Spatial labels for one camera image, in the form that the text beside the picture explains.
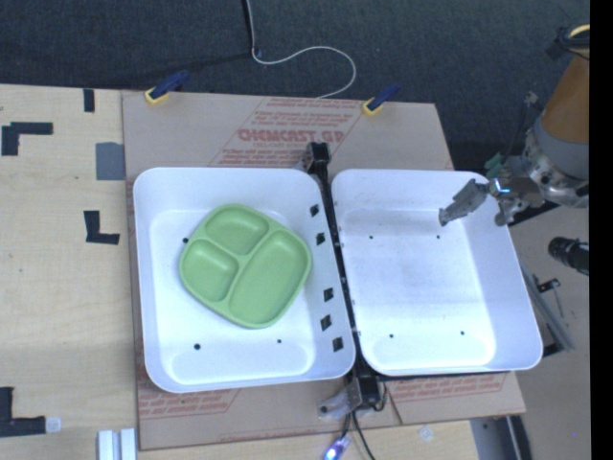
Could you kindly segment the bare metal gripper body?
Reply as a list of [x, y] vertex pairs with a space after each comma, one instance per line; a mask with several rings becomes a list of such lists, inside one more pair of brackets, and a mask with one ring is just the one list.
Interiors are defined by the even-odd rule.
[[546, 202], [571, 208], [589, 206], [588, 182], [563, 173], [546, 157], [531, 161], [512, 156], [496, 176], [496, 194], [519, 209]]

